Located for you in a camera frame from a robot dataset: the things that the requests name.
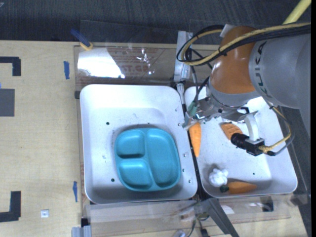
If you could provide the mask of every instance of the gray carpet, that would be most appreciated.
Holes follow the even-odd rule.
[[[131,38],[124,31],[105,36],[93,29],[97,22],[169,29],[155,42],[175,43],[178,30],[195,32],[210,24],[231,23],[261,28],[282,24],[299,0],[0,0],[0,40],[76,40],[70,29],[80,29],[91,41]],[[300,21],[311,21],[311,7]],[[284,110],[292,120],[296,138],[291,152],[298,161],[298,194],[311,194],[311,141],[299,112]],[[311,236],[311,197],[300,206]]]

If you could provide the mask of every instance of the orange carrot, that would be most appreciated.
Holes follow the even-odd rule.
[[[189,134],[191,138],[191,143],[193,147],[193,152],[196,157],[199,156],[199,149],[201,146],[202,130],[201,124],[199,122],[195,123],[189,128]]]
[[[257,185],[255,184],[235,181],[235,182],[230,182],[227,185],[222,185],[220,187],[220,191],[222,193],[228,191],[230,194],[240,194],[240,193],[246,193],[246,192],[252,191],[256,188],[257,188]]]
[[[242,134],[241,129],[232,123],[222,123],[221,128],[223,129],[226,137],[229,140],[231,140],[231,137],[234,133],[241,133]]]

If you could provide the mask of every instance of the white tray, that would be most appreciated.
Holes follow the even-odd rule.
[[[190,105],[196,93],[195,87],[185,91],[185,101]],[[202,89],[199,99],[205,98],[205,88]],[[250,112],[258,111],[255,118],[258,123],[259,135],[265,139],[265,145],[272,145],[283,138],[283,134],[275,113],[263,98],[250,100],[247,105]],[[287,194],[297,187],[297,177],[287,149],[277,156],[261,154],[253,156],[246,150],[238,149],[226,137],[220,127],[222,118],[202,122],[202,140],[200,155],[197,164],[204,190],[216,198],[259,196],[271,194]],[[234,123],[244,134],[248,135],[246,124]],[[273,151],[284,146],[284,143]],[[218,187],[210,185],[208,176],[214,168],[226,168],[228,178],[243,180],[258,186],[257,189],[240,195],[221,193]]]
[[[180,96],[167,86],[91,84],[80,93],[84,186],[87,197],[97,204],[193,197],[198,184],[195,175]],[[173,188],[156,192],[135,192],[120,181],[115,165],[114,142],[124,130],[155,127],[170,133],[176,143],[180,181]]]

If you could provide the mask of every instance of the gray square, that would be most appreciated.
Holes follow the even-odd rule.
[[[14,117],[15,89],[0,89],[0,117]]]

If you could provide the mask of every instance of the blue divided plate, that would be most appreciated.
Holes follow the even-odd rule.
[[[118,177],[130,190],[161,191],[175,186],[181,175],[172,136],[158,128],[138,128],[118,135],[115,146]]]

